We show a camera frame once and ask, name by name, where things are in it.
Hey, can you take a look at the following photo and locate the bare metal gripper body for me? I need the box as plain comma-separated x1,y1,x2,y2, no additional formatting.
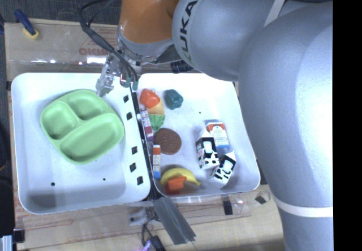
101,47,158,81

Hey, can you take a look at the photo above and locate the orange toy pepper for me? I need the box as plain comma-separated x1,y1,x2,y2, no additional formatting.
139,88,161,109

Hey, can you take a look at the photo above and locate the green divided plate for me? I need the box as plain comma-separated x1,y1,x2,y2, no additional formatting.
40,88,126,165

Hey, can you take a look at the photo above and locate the purple and white small carton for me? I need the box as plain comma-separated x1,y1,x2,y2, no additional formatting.
140,109,155,142

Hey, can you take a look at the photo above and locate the brown cardboard board red print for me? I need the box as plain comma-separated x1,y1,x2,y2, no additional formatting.
4,18,285,251

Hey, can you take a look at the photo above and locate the yellow and green toy corn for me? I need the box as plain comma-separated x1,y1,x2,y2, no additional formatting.
146,101,166,132

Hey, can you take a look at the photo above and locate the teal toy pepper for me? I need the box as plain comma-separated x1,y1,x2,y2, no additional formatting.
164,89,184,111

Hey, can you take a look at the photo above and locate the white plastic tray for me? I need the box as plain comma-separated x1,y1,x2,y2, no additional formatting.
135,72,261,198
10,72,152,215

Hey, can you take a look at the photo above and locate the brown round biscuit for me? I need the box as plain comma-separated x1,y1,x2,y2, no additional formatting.
154,128,183,156

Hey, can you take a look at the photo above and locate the orange white blue small carton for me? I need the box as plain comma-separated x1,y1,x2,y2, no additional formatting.
152,144,162,180

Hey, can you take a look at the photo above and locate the yellow banana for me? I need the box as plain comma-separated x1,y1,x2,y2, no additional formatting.
160,167,202,188

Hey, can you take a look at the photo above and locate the black and white cow carton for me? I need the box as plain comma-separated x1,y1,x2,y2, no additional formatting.
195,128,220,170
208,150,237,189

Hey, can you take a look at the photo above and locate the orange toy block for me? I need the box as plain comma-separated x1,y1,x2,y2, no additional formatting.
165,176,188,196

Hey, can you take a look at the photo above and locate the orange and white juice carton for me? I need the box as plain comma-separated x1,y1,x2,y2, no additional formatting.
205,120,230,150

